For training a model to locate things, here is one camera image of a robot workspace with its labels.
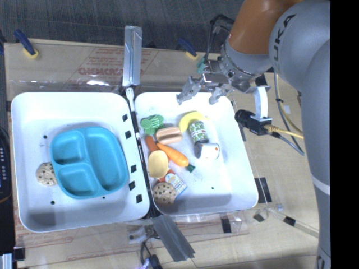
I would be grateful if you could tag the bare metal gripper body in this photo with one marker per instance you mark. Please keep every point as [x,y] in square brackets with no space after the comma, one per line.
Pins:
[217,71]

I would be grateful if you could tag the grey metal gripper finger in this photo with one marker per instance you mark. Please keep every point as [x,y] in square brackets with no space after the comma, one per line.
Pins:
[187,92]
[218,93]

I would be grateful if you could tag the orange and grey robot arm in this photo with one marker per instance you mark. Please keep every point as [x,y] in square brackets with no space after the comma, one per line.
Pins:
[294,46]

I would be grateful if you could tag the yellow banana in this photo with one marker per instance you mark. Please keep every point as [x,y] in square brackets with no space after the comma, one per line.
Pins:
[184,120]

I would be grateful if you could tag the green pea can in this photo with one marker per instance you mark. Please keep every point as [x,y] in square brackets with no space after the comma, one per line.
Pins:
[198,132]

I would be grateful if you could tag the sausage in bread bun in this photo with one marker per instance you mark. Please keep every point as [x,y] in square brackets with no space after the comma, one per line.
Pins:
[169,135]

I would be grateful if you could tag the green broccoli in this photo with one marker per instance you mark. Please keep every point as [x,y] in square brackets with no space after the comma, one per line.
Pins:
[151,122]

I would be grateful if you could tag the orange carrot with green stem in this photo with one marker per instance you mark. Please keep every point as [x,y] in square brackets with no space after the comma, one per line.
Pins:
[174,155]

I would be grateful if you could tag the yellow oval crisp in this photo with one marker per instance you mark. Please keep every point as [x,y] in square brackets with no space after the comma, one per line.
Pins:
[158,163]

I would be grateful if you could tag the white plastic tray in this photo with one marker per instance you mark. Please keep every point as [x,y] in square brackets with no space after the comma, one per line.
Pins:
[84,108]
[224,178]

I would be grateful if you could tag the blue and orange carton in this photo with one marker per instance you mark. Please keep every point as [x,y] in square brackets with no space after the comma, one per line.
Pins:
[176,182]

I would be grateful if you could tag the tan chocolate chip biscuit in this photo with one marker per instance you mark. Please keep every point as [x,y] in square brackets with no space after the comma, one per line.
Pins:
[164,193]
[44,175]

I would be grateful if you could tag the brown cardboard board, red print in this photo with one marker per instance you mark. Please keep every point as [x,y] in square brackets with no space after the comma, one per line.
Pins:
[84,63]

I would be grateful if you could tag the blue divided plate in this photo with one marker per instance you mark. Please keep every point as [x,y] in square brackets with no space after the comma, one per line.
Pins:
[92,155]

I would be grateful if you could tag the black cylinder on white bracket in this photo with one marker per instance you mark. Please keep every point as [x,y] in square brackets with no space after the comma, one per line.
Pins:
[262,99]

